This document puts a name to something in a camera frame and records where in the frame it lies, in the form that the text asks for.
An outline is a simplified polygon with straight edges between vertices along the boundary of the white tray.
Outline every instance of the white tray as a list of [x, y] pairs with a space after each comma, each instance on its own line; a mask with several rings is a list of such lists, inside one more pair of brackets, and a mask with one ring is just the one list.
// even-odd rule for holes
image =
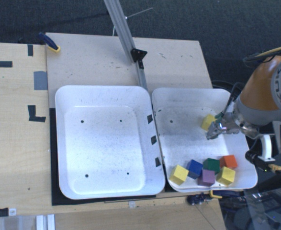
[[207, 140], [206, 131], [201, 128], [206, 115], [216, 115], [224, 109], [229, 95], [222, 89], [158, 88], [153, 91], [152, 104], [167, 178], [177, 164], [186, 167], [191, 159], [203, 163], [207, 158], [234, 154], [238, 164], [235, 180], [229, 186], [218, 182], [211, 187], [199, 186], [197, 180], [187, 177], [181, 185], [169, 181], [176, 191], [246, 189], [256, 185], [255, 166], [245, 158], [249, 150], [246, 137], [239, 133]]
[[144, 88], [67, 85], [55, 102], [59, 186], [66, 197], [145, 196], [164, 188]]

